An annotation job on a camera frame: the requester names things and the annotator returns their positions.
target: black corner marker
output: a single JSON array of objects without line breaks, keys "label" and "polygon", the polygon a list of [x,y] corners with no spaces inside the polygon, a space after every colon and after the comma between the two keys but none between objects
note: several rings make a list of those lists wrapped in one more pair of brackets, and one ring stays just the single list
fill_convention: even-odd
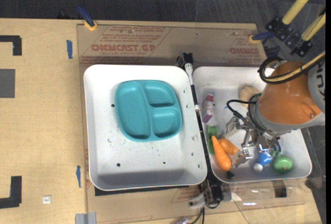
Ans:
[{"label": "black corner marker", "polygon": [[1,36],[0,42],[12,42],[12,55],[22,55],[22,38],[20,36]]},{"label": "black corner marker", "polygon": [[10,182],[10,195],[0,198],[0,208],[18,207],[22,203],[22,177],[12,176]]}]

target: beige round object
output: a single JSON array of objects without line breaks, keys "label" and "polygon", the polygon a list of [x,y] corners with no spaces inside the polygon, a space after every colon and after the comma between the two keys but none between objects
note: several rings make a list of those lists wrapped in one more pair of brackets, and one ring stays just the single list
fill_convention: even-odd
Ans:
[{"label": "beige round object", "polygon": [[[239,93],[239,100],[241,101],[249,101],[253,95],[259,94],[260,91],[252,86],[245,86]],[[242,104],[244,107],[248,108],[247,103]]]}]

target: orange carrot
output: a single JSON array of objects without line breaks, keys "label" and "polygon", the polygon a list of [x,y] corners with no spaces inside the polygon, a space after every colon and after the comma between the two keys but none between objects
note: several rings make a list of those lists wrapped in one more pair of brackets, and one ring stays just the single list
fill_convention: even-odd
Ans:
[{"label": "orange carrot", "polygon": [[218,140],[219,144],[225,150],[227,154],[234,155],[239,149],[229,140],[226,138],[221,138]]},{"label": "orange carrot", "polygon": [[222,146],[218,143],[215,136],[212,136],[213,147],[215,151],[215,157],[217,161],[217,165],[225,171],[229,171],[231,168],[231,160],[228,155],[225,153]]}]

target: small box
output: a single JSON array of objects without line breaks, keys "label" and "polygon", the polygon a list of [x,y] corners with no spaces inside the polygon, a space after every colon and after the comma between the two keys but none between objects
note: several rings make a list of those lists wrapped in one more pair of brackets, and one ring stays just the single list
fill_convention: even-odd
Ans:
[{"label": "small box", "polygon": [[207,93],[202,102],[202,122],[208,123],[214,114],[214,94]]}]

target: white container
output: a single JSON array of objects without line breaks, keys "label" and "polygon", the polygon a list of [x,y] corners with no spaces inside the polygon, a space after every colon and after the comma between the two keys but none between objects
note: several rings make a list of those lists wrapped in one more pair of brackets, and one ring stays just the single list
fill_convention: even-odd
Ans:
[{"label": "white container", "polygon": [[[262,91],[257,68],[201,67],[194,71],[193,79],[198,101],[206,93],[214,93],[214,116],[208,124],[218,125],[225,132],[225,124],[232,117],[226,102],[237,99],[246,85]],[[175,91],[183,116],[183,126],[171,138],[136,142],[127,139],[116,119],[114,104],[117,87],[131,80],[159,80],[167,82]],[[88,132],[89,173],[93,184],[105,191],[131,188],[188,186],[204,181],[207,166],[190,83],[185,71],[174,66],[94,65],[84,73],[84,89]],[[234,109],[246,115],[247,109],[234,104]],[[240,147],[244,131],[232,136]],[[310,157],[300,130],[282,135],[282,153],[294,161],[287,174],[278,174],[270,166],[258,173],[253,169],[257,149],[251,147],[253,159],[231,171],[228,179],[210,155],[215,176],[227,183],[307,177],[312,169]]]}]

